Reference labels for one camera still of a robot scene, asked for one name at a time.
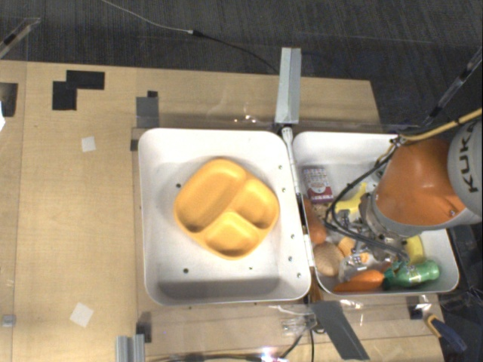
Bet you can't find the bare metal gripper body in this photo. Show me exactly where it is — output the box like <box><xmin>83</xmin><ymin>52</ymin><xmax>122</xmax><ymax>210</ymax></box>
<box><xmin>357</xmin><ymin>192</ymin><xmax>411</xmax><ymax>262</ymax></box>

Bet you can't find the yellow banana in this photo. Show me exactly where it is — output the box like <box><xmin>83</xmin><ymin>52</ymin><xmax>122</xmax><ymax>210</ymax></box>
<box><xmin>403</xmin><ymin>235</ymin><xmax>426</xmax><ymax>265</ymax></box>

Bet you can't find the clear plastic packet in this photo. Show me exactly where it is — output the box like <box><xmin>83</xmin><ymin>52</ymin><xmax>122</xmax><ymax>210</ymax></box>
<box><xmin>337</xmin><ymin>253</ymin><xmax>379</xmax><ymax>283</ymax></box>

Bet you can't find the orange carrot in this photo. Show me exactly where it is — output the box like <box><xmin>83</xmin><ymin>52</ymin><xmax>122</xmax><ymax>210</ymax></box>
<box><xmin>332</xmin><ymin>268</ymin><xmax>386</xmax><ymax>293</ymax></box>

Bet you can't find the green plastic bottle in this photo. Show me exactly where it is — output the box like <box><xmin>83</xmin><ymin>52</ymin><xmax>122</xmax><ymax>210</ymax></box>
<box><xmin>383</xmin><ymin>259</ymin><xmax>441</xmax><ymax>291</ymax></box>

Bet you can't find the tan bread roll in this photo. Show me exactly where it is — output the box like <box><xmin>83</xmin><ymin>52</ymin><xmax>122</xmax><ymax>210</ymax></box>
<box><xmin>313</xmin><ymin>241</ymin><xmax>345</xmax><ymax>278</ymax></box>

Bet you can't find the orange-brown sausage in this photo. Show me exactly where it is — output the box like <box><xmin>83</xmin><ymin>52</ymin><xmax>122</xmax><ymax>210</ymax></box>
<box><xmin>303</xmin><ymin>198</ymin><xmax>328</xmax><ymax>245</ymax></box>

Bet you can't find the red and white carton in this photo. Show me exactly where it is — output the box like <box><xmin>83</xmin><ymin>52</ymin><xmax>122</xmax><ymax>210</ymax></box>
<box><xmin>301</xmin><ymin>165</ymin><xmax>336</xmax><ymax>204</ymax></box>

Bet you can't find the white plastic tray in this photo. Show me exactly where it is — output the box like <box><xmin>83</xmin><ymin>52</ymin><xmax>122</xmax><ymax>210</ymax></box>
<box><xmin>292</xmin><ymin>130</ymin><xmax>460</xmax><ymax>297</ymax></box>
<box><xmin>137</xmin><ymin>127</ymin><xmax>312</xmax><ymax>308</ymax></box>

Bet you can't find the orange divided plate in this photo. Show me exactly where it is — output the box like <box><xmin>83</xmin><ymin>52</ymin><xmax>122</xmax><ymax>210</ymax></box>
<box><xmin>172</xmin><ymin>157</ymin><xmax>281</xmax><ymax>260</ymax></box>

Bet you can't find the pale wood board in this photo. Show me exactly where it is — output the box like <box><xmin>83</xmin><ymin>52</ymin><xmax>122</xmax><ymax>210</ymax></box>
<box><xmin>0</xmin><ymin>59</ymin><xmax>446</xmax><ymax>362</ymax></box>

